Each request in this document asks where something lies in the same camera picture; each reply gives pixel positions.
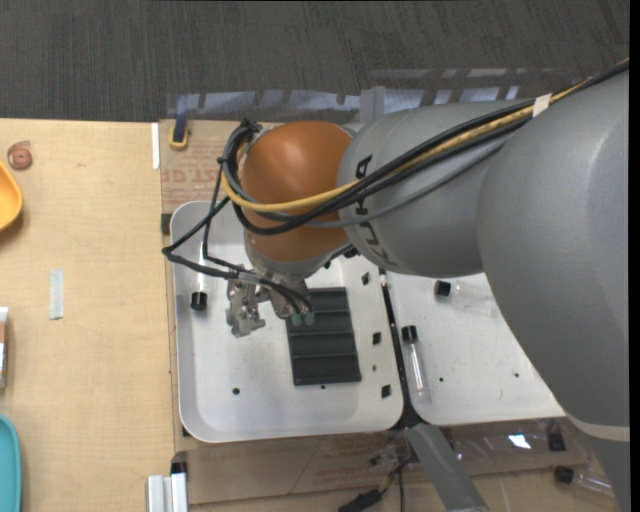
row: white plastic tray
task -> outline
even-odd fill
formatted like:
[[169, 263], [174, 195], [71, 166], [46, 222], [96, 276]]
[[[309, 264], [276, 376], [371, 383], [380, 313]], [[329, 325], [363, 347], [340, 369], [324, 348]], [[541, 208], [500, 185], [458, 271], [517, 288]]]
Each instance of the white plastic tray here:
[[[172, 239], [205, 216], [207, 202], [181, 206], [171, 222]], [[209, 253], [249, 267], [243, 229], [230, 207], [214, 219]], [[202, 235], [178, 254], [198, 261]], [[363, 285], [361, 276], [371, 280]], [[286, 327], [269, 303], [260, 304], [266, 327], [242, 338], [231, 334], [226, 281], [207, 278], [206, 313], [190, 308], [197, 275], [174, 265], [179, 408], [185, 429], [210, 443], [383, 431], [402, 412], [402, 394], [377, 269], [362, 257], [340, 258], [307, 281], [310, 288], [343, 286], [355, 333], [362, 381], [294, 386]], [[381, 342], [372, 343], [373, 333]], [[382, 397], [383, 386], [391, 395]]]
[[[502, 316], [437, 301], [435, 279], [387, 278], [399, 328], [415, 325], [420, 339], [426, 393], [414, 388], [410, 395], [422, 419], [461, 425], [564, 416]], [[460, 280], [486, 284], [484, 274]], [[406, 363], [405, 369], [413, 371]]]

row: gray metal leg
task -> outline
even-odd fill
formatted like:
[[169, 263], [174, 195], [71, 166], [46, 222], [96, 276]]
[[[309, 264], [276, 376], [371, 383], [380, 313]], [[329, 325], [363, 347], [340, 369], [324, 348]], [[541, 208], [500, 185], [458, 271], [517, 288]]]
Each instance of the gray metal leg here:
[[407, 439], [448, 512], [489, 510], [438, 427], [418, 424]]

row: yellow cable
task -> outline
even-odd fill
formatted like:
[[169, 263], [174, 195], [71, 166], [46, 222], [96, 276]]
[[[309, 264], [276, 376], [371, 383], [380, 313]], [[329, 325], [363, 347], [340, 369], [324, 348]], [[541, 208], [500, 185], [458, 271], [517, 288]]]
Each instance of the yellow cable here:
[[[585, 82], [581, 82], [577, 85], [574, 85], [573, 87], [570, 87], [568, 89], [565, 89], [562, 92], [559, 92], [557, 94], [554, 94], [553, 96], [551, 96], [551, 98], [549, 99], [549, 104], [554, 103], [555, 101], [558, 101], [562, 98], [564, 98], [567, 94], [573, 92], [575, 89], [577, 89], [578, 87], [582, 86]], [[504, 117], [501, 117], [500, 119], [496, 119], [494, 121], [491, 121], [487, 124], [484, 124], [482, 126], [478, 126], [476, 128], [472, 128], [460, 135], [458, 135], [457, 137], [454, 137], [448, 141], [442, 142], [441, 144], [438, 144], [437, 146], [431, 148], [428, 151], [425, 151], [424, 153], [412, 158], [411, 160], [409, 160], [408, 162], [405, 162], [404, 164], [400, 165], [397, 169], [394, 169], [391, 174], [395, 174], [397, 172], [403, 171], [404, 169], [407, 169], [419, 162], [422, 162], [423, 160], [426, 160], [427, 158], [431, 158], [433, 156], [436, 156], [440, 153], [442, 153], [443, 151], [446, 151], [448, 149], [454, 148], [460, 144], [464, 144], [465, 142], [468, 142], [470, 140], [473, 140], [477, 137], [480, 137], [482, 135], [485, 135], [493, 130], [496, 130], [498, 128], [502, 128], [503, 126], [507, 126], [508, 124], [514, 123], [516, 121], [519, 121], [520, 119], [522, 119], [523, 117], [526, 117], [528, 115], [530, 115], [533, 112], [533, 105], [530, 105], [528, 107], [523, 107], [520, 110], [517, 110], [516, 112], [512, 112], [511, 114], [508, 114]], [[247, 208], [249, 210], [253, 210], [256, 212], [284, 212], [284, 211], [288, 211], [288, 210], [295, 210], [295, 209], [300, 209], [300, 208], [310, 208], [312, 206], [316, 206], [318, 204], [324, 203], [325, 201], [328, 201], [330, 199], [333, 199], [335, 196], [337, 196], [338, 194], [341, 194], [342, 192], [344, 192], [345, 190], [348, 190], [349, 188], [353, 187], [356, 183], [358, 183], [358, 180], [352, 181], [350, 183], [347, 183], [345, 185], [342, 185], [341, 187], [332, 189], [332, 190], [328, 190], [326, 192], [323, 192], [321, 194], [316, 194], [315, 196], [310, 196], [310, 197], [305, 197], [303, 199], [297, 199], [295, 201], [289, 201], [286, 203], [269, 203], [269, 204], [265, 204], [265, 203], [253, 203], [251, 201], [247, 201], [246, 199], [244, 199], [243, 197], [240, 197], [235, 190], [233, 190], [233, 188], [231, 187], [231, 185], [229, 184], [229, 182], [227, 181], [227, 178], [224, 174], [222, 174], [222, 179], [221, 179], [221, 184], [222, 187], [224, 188], [227, 196], [229, 196], [229, 199], [231, 199], [231, 201], [233, 201], [234, 203], [236, 203], [238, 206], [241, 206], [243, 208]]]

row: black wire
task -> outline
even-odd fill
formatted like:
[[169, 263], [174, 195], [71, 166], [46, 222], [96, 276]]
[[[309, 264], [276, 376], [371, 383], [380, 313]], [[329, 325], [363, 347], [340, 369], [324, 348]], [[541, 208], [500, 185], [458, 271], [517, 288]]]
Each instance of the black wire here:
[[[492, 133], [490, 133], [488, 135], [483, 135], [481, 137], [478, 137], [477, 139], [475, 139], [475, 142], [473, 144], [468, 144], [468, 145], [464, 145], [464, 146], [460, 145], [460, 146], [458, 146], [456, 148], [452, 148], [452, 149], [447, 150], [446, 152], [441, 153], [440, 157], [438, 159], [436, 159], [435, 157], [432, 157], [432, 160], [415, 164], [413, 167], [407, 168], [404, 171], [402, 171], [403, 173], [404, 172], [408, 173], [407, 175], [402, 174], [402, 173], [397, 173], [397, 175], [400, 176], [400, 178], [398, 178], [398, 181], [400, 179], [405, 179], [406, 177], [408, 177], [408, 175], [413, 174], [412, 169], [415, 170], [415, 171], [422, 170], [422, 169], [424, 169], [424, 168], [426, 168], [428, 166], [434, 165], [435, 163], [437, 163], [440, 160], [444, 160], [445, 158], [450, 158], [452, 156], [455, 156], [455, 154], [457, 154], [457, 153], [463, 152], [463, 151], [465, 151], [467, 149], [471, 149], [472, 146], [479, 146], [479, 145], [484, 144], [484, 143], [489, 143], [489, 142], [491, 142], [491, 139], [499, 139], [500, 136], [503, 133], [507, 133], [507, 132], [510, 132], [510, 131], [515, 131], [515, 129], [516, 128], [514, 128], [513, 125], [509, 125], [509, 126], [504, 127], [502, 129], [497, 129], [496, 132], [492, 132]], [[464, 172], [467, 172], [468, 170], [470, 170], [472, 167], [478, 165], [480, 162], [482, 162], [487, 157], [489, 157], [489, 156], [495, 154], [497, 151], [499, 151], [500, 148], [502, 148], [502, 146], [505, 144], [505, 142], [507, 140], [508, 140], [508, 137], [505, 137], [504, 140], [502, 140], [499, 144], [494, 145], [493, 148], [490, 148], [485, 153], [483, 153], [483, 154], [479, 155], [478, 157], [474, 158], [473, 160], [465, 163], [465, 165], [462, 168], [459, 168], [458, 170], [452, 171], [450, 176], [452, 178], [456, 178], [459, 175], [463, 174]], [[364, 191], [358, 193], [353, 198], [351, 198], [349, 200], [345, 200], [343, 202], [343, 204], [341, 204], [340, 206], [338, 206], [336, 208], [336, 211], [337, 210], [341, 210], [343, 208], [346, 208], [347, 206], [349, 206], [350, 204], [353, 204], [354, 202], [357, 202], [359, 205], [362, 205], [362, 201], [364, 201], [364, 199], [366, 197], [369, 197], [369, 196], [373, 195], [374, 193], [378, 192], [379, 190], [382, 190], [382, 189], [386, 188], [387, 186], [389, 186], [390, 184], [396, 182], [395, 180], [394, 181], [387, 181], [387, 180], [385, 180], [385, 181], [381, 180], [381, 182], [379, 182], [378, 184], [365, 189]], [[373, 215], [373, 218], [377, 218], [377, 217], [380, 217], [380, 216], [383, 216], [383, 215], [388, 215], [388, 214], [392, 213], [393, 210], [395, 210], [397, 208], [404, 207], [404, 206], [410, 204], [411, 202], [413, 202], [413, 201], [415, 201], [415, 200], [417, 200], [417, 199], [419, 199], [419, 198], [421, 198], [421, 197], [423, 197], [425, 195], [428, 195], [428, 194], [434, 192], [436, 189], [440, 188], [442, 185], [444, 185], [444, 183], [442, 183], [442, 182], [439, 183], [439, 184], [435, 184], [435, 186], [434, 186], [434, 184], [428, 185], [427, 187], [422, 189], [421, 193], [411, 194], [410, 196], [407, 196], [406, 198], [403, 198], [402, 200], [400, 200], [398, 203], [396, 203], [394, 205], [390, 205], [390, 206], [393, 206], [393, 208], [389, 209], [389, 207], [385, 207], [382, 210], [377, 211], [376, 214]], [[286, 214], [284, 212], [269, 212], [269, 213], [267, 213], [267, 212], [256, 212], [256, 213], [260, 214], [261, 216], [263, 216], [263, 217], [265, 217], [267, 219], [277, 220], [277, 221], [280, 221], [280, 222], [286, 222], [286, 221], [289, 221], [289, 220], [291, 220], [292, 218], [295, 217], [293, 215], [289, 215], [289, 214]], [[338, 221], [338, 222], [325, 222], [325, 223], [322, 223], [322, 222], [308, 222], [306, 225], [310, 226], [310, 227], [320, 227], [320, 228], [325, 228], [326, 229], [326, 228], [329, 227], [329, 224], [332, 224], [331, 227], [333, 227], [333, 228], [341, 228], [341, 227], [346, 227], [346, 226], [353, 225], [353, 224], [358, 224], [358, 223], [363, 222], [365, 220], [371, 220], [371, 219], [372, 219], [372, 217], [367, 215], [367, 216], [364, 217], [363, 220], [359, 220], [358, 218], [352, 218], [352, 219], [346, 221], [346, 223], [342, 223], [342, 224], [340, 224], [340, 221]]]
[[355, 185], [353, 185], [346, 191], [338, 194], [334, 198], [329, 199], [325, 203], [314, 208], [313, 210], [310, 210], [305, 214], [299, 215], [297, 217], [293, 217], [290, 221], [280, 224], [279, 226], [275, 226], [272, 228], [258, 228], [257, 226], [252, 226], [251, 223], [249, 223], [248, 221], [243, 222], [242, 209], [235, 203], [233, 204], [234, 211], [236, 212], [236, 215], [240, 219], [240, 222], [243, 223], [244, 227], [251, 231], [254, 231], [257, 234], [276, 235], [276, 234], [285, 233], [294, 228], [302, 226], [303, 224], [306, 224], [310, 220], [313, 220], [316, 217], [319, 217], [320, 215], [324, 215], [328, 212], [331, 212], [338, 208], [346, 206], [346, 204], [344, 204], [345, 200], [349, 200], [350, 202], [355, 202], [357, 199], [353, 199], [353, 198], [356, 196], [358, 192], [361, 192], [371, 184], [384, 178], [387, 174], [393, 172], [399, 166], [404, 165], [405, 163], [409, 162], [416, 156], [419, 156], [420, 154], [432, 149], [433, 147], [439, 144], [442, 144], [443, 142], [446, 142], [450, 138], [458, 136], [468, 130], [477, 128], [479, 126], [487, 124], [496, 119], [500, 119], [506, 115], [509, 115], [513, 112], [516, 112], [532, 104], [533, 104], [533, 100], [518, 103], [517, 105], [512, 105], [509, 107], [505, 107], [503, 109], [496, 110], [494, 112], [490, 112], [488, 114], [484, 114], [482, 116], [476, 117], [469, 121], [465, 121], [464, 123], [456, 125], [448, 130], [445, 130], [444, 132], [439, 133], [438, 135], [419, 144], [418, 146], [415, 146], [414, 148], [411, 148], [409, 151], [403, 153], [402, 155], [398, 156], [394, 160], [383, 165], [378, 170], [374, 171], [369, 176], [362, 178]]
[[[592, 85], [595, 85], [597, 83], [600, 83], [608, 78], [611, 78], [612, 76], [628, 69], [629, 67], [629, 61], [623, 61], [622, 63], [614, 66], [613, 68], [611, 68], [610, 70], [608, 70], [607, 72], [592, 77], [591, 79], [589, 79], [588, 81], [586, 81], [584, 84], [582, 84], [580, 87], [578, 87], [576, 90], [572, 91], [570, 94], [568, 94], [565, 97], [570, 96], [571, 94], [574, 94], [575, 92], [579, 91], [579, 90], [583, 90], [586, 89], [588, 87], [591, 87]], [[356, 194], [362, 190], [364, 190], [366, 187], [368, 187], [371, 183], [378, 181], [380, 179], [382, 179], [384, 176], [386, 176], [387, 174], [389, 174], [393, 169], [399, 167], [400, 165], [403, 165], [404, 163], [408, 162], [409, 160], [411, 160], [412, 158], [414, 158], [415, 156], [418, 156], [421, 153], [424, 153], [425, 151], [431, 149], [432, 147], [446, 141], [449, 138], [455, 137], [465, 131], [468, 131], [470, 129], [476, 128], [478, 126], [482, 126], [483, 124], [487, 124], [493, 120], [499, 119], [501, 117], [507, 116], [517, 110], [520, 110], [522, 108], [528, 107], [533, 105], [535, 102], [535, 100], [529, 100], [529, 101], [525, 101], [525, 102], [521, 102], [518, 103], [517, 105], [513, 105], [513, 106], [509, 106], [509, 107], [505, 107], [503, 109], [491, 112], [489, 114], [485, 114], [483, 116], [474, 118], [470, 121], [461, 123], [460, 125], [454, 126], [442, 133], [440, 133], [439, 135], [433, 137], [432, 139], [425, 141], [424, 143], [412, 148], [411, 150], [407, 151], [406, 153], [404, 153], [403, 155], [400, 155], [398, 158], [396, 158], [395, 160], [389, 162], [388, 164], [386, 164], [385, 166], [381, 167], [380, 169], [378, 169], [377, 171], [375, 171], [374, 173], [372, 173], [371, 175], [361, 179], [356, 185], [354, 185], [353, 187], [349, 188], [347, 191], [337, 195], [336, 197], [330, 199], [329, 201], [323, 203], [322, 205], [316, 207], [315, 209], [307, 212], [306, 214], [303, 215], [299, 215], [299, 216], [292, 216], [289, 220], [287, 220], [286, 222], [284, 222], [283, 224], [280, 224], [279, 226], [275, 226], [272, 228], [259, 228], [258, 226], [254, 226], [252, 225], [248, 219], [246, 219], [246, 217], [244, 216], [242, 209], [240, 207], [238, 207], [237, 205], [234, 204], [234, 210], [236, 212], [236, 215], [238, 215], [238, 218], [240, 219], [240, 221], [243, 223], [244, 227], [246, 229], [249, 229], [257, 234], [261, 234], [261, 235], [276, 235], [276, 234], [280, 234], [280, 233], [284, 233], [287, 232], [291, 229], [295, 229], [296, 227], [299, 227], [303, 224], [306, 224], [307, 222], [310, 222], [311, 220], [319, 217], [320, 215], [323, 215], [327, 212], [330, 211], [335, 211], [341, 207], [347, 206], [348, 204], [352, 204], [353, 202], [362, 199], [363, 197], [366, 197], [366, 195], [360, 195], [360, 196], [356, 196]], [[524, 124], [524, 122], [528, 121], [529, 119], [531, 119], [531, 117], [527, 117], [524, 120], [520, 120], [517, 122], [512, 123], [511, 125], [509, 125], [509, 127], [507, 127], [507, 129], [514, 129], [513, 126], [522, 126], [522, 124]], [[405, 171], [410, 171], [410, 169], [407, 169], [401, 173], [397, 173], [394, 176], [394, 181], [391, 182], [389, 180], [389, 182], [385, 181], [385, 185], [384, 186], [389, 186], [391, 183], [395, 183], [397, 181], [399, 181], [400, 179], [405, 179], [406, 177], [408, 177], [409, 175], [411, 175], [413, 172], [417, 172], [418, 170], [423, 169], [424, 166], [420, 167], [420, 168], [413, 168], [413, 170], [411, 170], [411, 172], [405, 173]]]
[[400, 488], [400, 512], [404, 512], [405, 499], [404, 499], [404, 482], [402, 481], [402, 471], [404, 470], [404, 464], [400, 466], [398, 470], [398, 487]]
[[[492, 140], [494, 138], [498, 138], [502, 135], [505, 135], [511, 131], [515, 131], [518, 128], [520, 128], [525, 122], [527, 121], [527, 119], [522, 119], [519, 121], [516, 121], [508, 126], [504, 126], [501, 128], [498, 128], [496, 130], [494, 130], [493, 132], [489, 133], [489, 134], [485, 134], [481, 137], [477, 137], [476, 139], [473, 139], [471, 141], [468, 141], [464, 144], [460, 144], [454, 148], [451, 148], [449, 150], [443, 151], [442, 153], [435, 155], [429, 159], [426, 159], [422, 162], [418, 162], [417, 164], [412, 165], [411, 167], [404, 169], [401, 172], [398, 172], [396, 174], [394, 174], [393, 176], [387, 178], [386, 180], [380, 181], [378, 183], [375, 183], [374, 185], [366, 188], [365, 190], [353, 195], [352, 197], [347, 197], [345, 199], [343, 199], [342, 201], [338, 202], [335, 205], [335, 209], [341, 209], [341, 208], [345, 208], [351, 204], [354, 203], [360, 203], [361, 201], [363, 201], [365, 198], [369, 197], [370, 195], [375, 194], [376, 192], [379, 192], [380, 190], [389, 187], [390, 185], [393, 185], [395, 183], [398, 183], [408, 177], [410, 177], [411, 175], [415, 174], [416, 172], [422, 171], [424, 170], [426, 167], [429, 167], [435, 163], [438, 163], [440, 161], [446, 160], [448, 158], [451, 158], [452, 156], [459, 154], [463, 151], [466, 151], [468, 149], [471, 149], [472, 147], [475, 147], [477, 145], [486, 143], [489, 140]], [[456, 177], [458, 177], [457, 173], [454, 173], [451, 176], [451, 180], [455, 179]], [[437, 190], [438, 188], [442, 187], [443, 185], [445, 185], [446, 183], [449, 183], [451, 180], [444, 180], [442, 181], [440, 184], [438, 184], [437, 186], [435, 186], [433, 189], [429, 190], [429, 192], [427, 193], [432, 193], [433, 191]], [[241, 208], [237, 207], [236, 204], [234, 204], [234, 210], [236, 212], [236, 216], [238, 217], [238, 219], [240, 220], [241, 224], [248, 230], [259, 234], [259, 235], [275, 235], [275, 234], [279, 234], [282, 232], [286, 232], [289, 231], [290, 229], [293, 229], [290, 227], [290, 222], [286, 222], [283, 224], [280, 224], [278, 226], [274, 226], [271, 228], [262, 228], [259, 226], [256, 226], [254, 224], [252, 224], [246, 217], [246, 215], [244, 214], [244, 212], [242, 211]], [[295, 217], [293, 218], [293, 220], [298, 220], [300, 219], [301, 216]]]
[[[247, 137], [251, 133], [252, 133], [251, 128], [246, 128], [244, 124], [242, 124], [240, 127], [238, 127], [234, 131], [234, 133], [232, 134], [232, 137], [230, 137], [230, 139], [233, 140], [231, 150], [234, 156], [235, 156], [235, 152], [237, 152], [239, 148], [239, 145], [243, 142], [244, 137]], [[201, 219], [195, 226], [193, 226], [187, 233], [185, 233], [182, 237], [180, 237], [179, 240], [177, 240], [176, 242], [174, 242], [173, 244], [167, 247], [163, 247], [161, 252], [172, 263], [184, 265], [185, 267], [195, 272], [199, 272], [201, 274], [205, 274], [212, 277], [220, 277], [224, 279], [238, 279], [240, 277], [241, 272], [247, 272], [247, 270], [245, 270], [244, 267], [240, 265], [235, 265], [233, 263], [230, 263], [228, 261], [225, 261], [219, 258], [211, 257], [208, 254], [209, 231], [211, 227], [211, 221], [218, 214], [218, 212], [220, 212], [220, 210], [222, 210], [222, 208], [224, 208], [229, 202], [229, 198], [225, 197], [223, 200], [220, 201], [220, 203], [216, 204], [217, 197], [220, 191], [220, 184], [221, 184], [221, 177], [222, 177], [221, 172], [222, 172], [222, 164], [221, 164], [221, 169], [218, 171], [218, 177], [216, 179], [214, 191], [210, 201], [209, 212], [207, 213], [207, 215], [203, 219]], [[200, 229], [202, 229], [202, 227], [205, 228], [204, 234], [203, 234], [203, 243], [202, 243], [203, 258], [217, 265], [225, 266], [229, 269], [232, 269], [234, 270], [234, 272], [222, 272], [218, 269], [206, 267], [198, 263], [195, 263], [193, 261], [190, 261], [187, 258], [184, 258], [182, 256], [173, 254], [173, 251], [175, 251], [178, 247], [183, 245], [191, 237], [193, 237]], [[301, 311], [300, 311], [300, 307], [296, 302], [296, 299], [297, 301], [304, 304], [309, 311], [313, 311], [312, 304], [306, 299], [306, 297], [296, 292], [295, 290], [291, 290], [286, 286], [275, 283], [266, 278], [257, 278], [257, 281], [260, 285], [265, 286], [266, 288], [273, 289], [277, 293], [282, 295], [282, 297], [289, 304], [291, 304], [291, 306], [295, 309], [297, 313], [301, 313]]]

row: teal container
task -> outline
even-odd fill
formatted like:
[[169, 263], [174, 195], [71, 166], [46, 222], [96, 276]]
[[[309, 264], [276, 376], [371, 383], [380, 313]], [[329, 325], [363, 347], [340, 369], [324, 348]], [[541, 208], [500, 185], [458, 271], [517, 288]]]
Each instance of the teal container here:
[[0, 414], [0, 512], [20, 512], [22, 463], [16, 429]]

